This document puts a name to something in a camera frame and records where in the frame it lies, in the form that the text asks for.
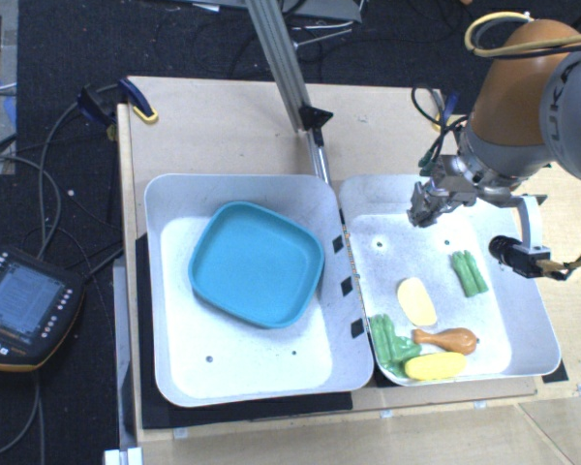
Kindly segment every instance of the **wooden table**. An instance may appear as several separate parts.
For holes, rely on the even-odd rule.
[[[581,463],[581,269],[538,280],[569,376],[376,387],[352,393],[353,410],[172,429],[141,426],[135,242],[146,232],[143,192],[162,173],[312,173],[275,83],[132,77],[159,112],[144,124],[118,107],[131,360],[138,446],[145,464]],[[323,128],[332,186],[357,174],[417,173],[437,134],[410,89],[308,85],[334,112]],[[443,153],[454,153],[449,140]],[[555,165],[520,190],[547,194],[544,244],[553,259],[581,253],[581,181]]]

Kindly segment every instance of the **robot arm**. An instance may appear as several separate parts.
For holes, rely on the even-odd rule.
[[[537,206],[546,197],[512,192],[551,162],[581,179],[581,46],[554,45],[581,43],[581,35],[557,21],[515,16],[526,23],[501,48],[507,55],[496,55],[466,125],[454,131],[457,154],[439,155],[424,170],[429,179],[415,184],[408,214],[427,227],[477,199],[516,207],[523,240],[497,236],[491,254],[525,277],[564,279],[568,264],[551,262],[541,243]]]

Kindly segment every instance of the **metal pole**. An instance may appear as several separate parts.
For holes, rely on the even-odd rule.
[[[315,143],[312,129],[305,129],[299,115],[301,107],[310,107],[312,103],[278,2],[277,0],[245,0],[245,3],[278,85],[290,123],[297,133],[305,134],[315,174],[327,184],[331,184],[324,146],[318,146]]]

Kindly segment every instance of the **yellow cable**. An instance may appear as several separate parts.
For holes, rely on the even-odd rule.
[[[532,22],[534,19],[526,14],[520,14],[515,12],[496,12],[492,14],[485,15],[476,19],[472,24],[467,28],[465,32],[465,47],[467,50],[471,51],[473,54],[480,56],[480,57],[498,57],[500,55],[506,55],[509,53],[514,52],[521,52],[521,51],[530,51],[533,49],[539,48],[549,48],[549,47],[561,47],[564,45],[572,45],[576,43],[581,43],[581,34],[575,36],[569,36],[564,38],[557,38],[553,40],[540,40],[537,42],[529,42],[520,45],[512,45],[512,46],[500,46],[497,48],[478,48],[474,45],[472,40],[472,34],[474,30],[492,20],[507,20],[507,21],[520,21],[520,22]]]

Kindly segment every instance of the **blue clamp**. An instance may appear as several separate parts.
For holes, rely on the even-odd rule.
[[[134,106],[134,112],[146,124],[153,124],[157,122],[159,115],[157,111],[150,106],[142,92],[126,77],[119,79],[118,86],[121,91],[129,97],[129,101]]]

